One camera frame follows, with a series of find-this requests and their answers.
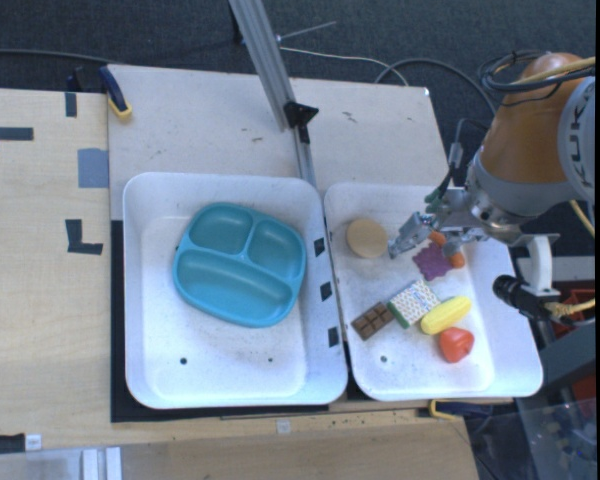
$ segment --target wooden surface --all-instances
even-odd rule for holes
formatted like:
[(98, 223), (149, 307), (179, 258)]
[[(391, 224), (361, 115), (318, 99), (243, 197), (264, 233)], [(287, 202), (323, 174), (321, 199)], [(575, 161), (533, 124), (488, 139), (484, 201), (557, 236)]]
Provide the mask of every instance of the wooden surface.
[[(33, 141), (0, 141), (0, 435), (40, 434), (45, 449), (204, 438), (195, 456), (215, 464), (212, 478), (229, 477), (244, 461), (253, 478), (258, 468), (307, 478), (299, 476), (303, 461), (314, 464), (308, 478), (356, 478), (358, 470), (363, 478), (374, 463), (387, 471), (435, 464), (476, 478), (462, 422), (417, 418), (413, 407), (425, 401), (342, 400), (323, 414), (111, 424), (109, 190), (80, 188), (77, 166), (78, 150), (108, 149), (106, 99), (78, 94), (77, 107), (77, 117), (66, 117), (62, 93), (0, 89), (0, 127), (34, 130)], [(66, 219), (81, 219), (83, 241), (102, 243), (102, 254), (67, 252)], [(169, 454), (184, 460), (189, 447)], [(272, 447), (279, 453), (265, 454)], [(222, 451), (234, 462), (223, 462)]]

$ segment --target white tray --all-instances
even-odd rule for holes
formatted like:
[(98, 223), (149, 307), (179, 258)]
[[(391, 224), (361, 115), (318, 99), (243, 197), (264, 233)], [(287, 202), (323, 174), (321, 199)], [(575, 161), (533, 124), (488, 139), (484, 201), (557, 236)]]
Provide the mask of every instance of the white tray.
[[(268, 328), (210, 316), (177, 293), (175, 248), (194, 214), (213, 202), (241, 204), (293, 226), (307, 268), (290, 314)], [(347, 383), (338, 306), (317, 191), (296, 178), (144, 173), (123, 193), (126, 380), (157, 409), (326, 404)]]
[(351, 326), (376, 302), (388, 300), (423, 278), (412, 257), (428, 244), (393, 260), (386, 252), (364, 259), (350, 251), (347, 226), (357, 218), (371, 218), (393, 238), (412, 212), (424, 210), (424, 197), (432, 190), (346, 182), (332, 186), (325, 195), (333, 266), (356, 382), (368, 396), (383, 401), (531, 395), (542, 383), (542, 367), (529, 322), (492, 292), (498, 275), (513, 274), (506, 246), (495, 240), (465, 245), (466, 266), (428, 283), (440, 299), (466, 295), (473, 302), (458, 324), (475, 336), (471, 354), (462, 361), (446, 362), (436, 339), (419, 326), (405, 330), (392, 322), (366, 341)]

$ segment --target blue and yellow clamp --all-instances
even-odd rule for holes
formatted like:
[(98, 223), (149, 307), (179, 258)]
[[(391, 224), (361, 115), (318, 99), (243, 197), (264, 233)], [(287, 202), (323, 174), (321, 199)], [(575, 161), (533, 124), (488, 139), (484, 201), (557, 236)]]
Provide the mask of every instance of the blue and yellow clamp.
[(116, 79), (109, 71), (109, 68), (106, 66), (102, 66), (98, 70), (98, 75), (100, 76), (100, 80), (104, 84), (105, 89), (109, 95), (107, 103), (109, 103), (109, 108), (113, 111), (115, 115), (117, 115), (120, 119), (128, 119), (131, 116), (131, 105), (127, 102), (122, 94), (122, 90), (116, 82)]

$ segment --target yellow cable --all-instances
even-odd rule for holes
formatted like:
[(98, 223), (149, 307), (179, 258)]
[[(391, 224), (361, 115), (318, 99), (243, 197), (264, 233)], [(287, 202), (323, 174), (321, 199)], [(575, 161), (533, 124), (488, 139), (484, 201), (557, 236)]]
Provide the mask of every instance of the yellow cable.
[(527, 82), (537, 82), (538, 80), (545, 80), (551, 76), (559, 75), (562, 73), (570, 73), (571, 71), (577, 71), (578, 69), (588, 68), (589, 66), (594, 66), (596, 63), (595, 57), (589, 57), (588, 59), (581, 59), (575, 62), (571, 62), (569, 64), (565, 64), (564, 66), (560, 66), (554, 69), (549, 69), (548, 71), (543, 71), (542, 73), (536, 73), (535, 75), (528, 76), (521, 80), (516, 80), (512, 82), (512, 85), (525, 84)]
[[(584, 214), (584, 212), (578, 205), (578, 202), (572, 199), (571, 201), (569, 201), (569, 204), (571, 205), (571, 208), (575, 212), (578, 219), (580, 219), (580, 222), (582, 222), (584, 227), (587, 228), (587, 231), (589, 231), (591, 236), (595, 239), (595, 237), (596, 237), (595, 227), (593, 226), (593, 224), (591, 224), (591, 221)], [(591, 308), (595, 307), (595, 305), (596, 305), (596, 298), (594, 297), (591, 300), (588, 300), (587, 302), (581, 302), (580, 304), (563, 304), (561, 302), (548, 302), (545, 304), (545, 307), (549, 311), (551, 311), (551, 314), (553, 316), (559, 318), (562, 316), (573, 315), (574, 313), (578, 313), (579, 311), (585, 311), (587, 309), (591, 309)]]

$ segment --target blue plate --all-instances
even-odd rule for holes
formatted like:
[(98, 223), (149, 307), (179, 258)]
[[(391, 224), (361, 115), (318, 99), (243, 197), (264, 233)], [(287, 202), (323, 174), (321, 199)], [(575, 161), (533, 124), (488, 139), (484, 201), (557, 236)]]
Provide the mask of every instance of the blue plate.
[(173, 279), (192, 306), (246, 327), (268, 327), (286, 317), (306, 268), (296, 230), (251, 208), (205, 206), (180, 240)]

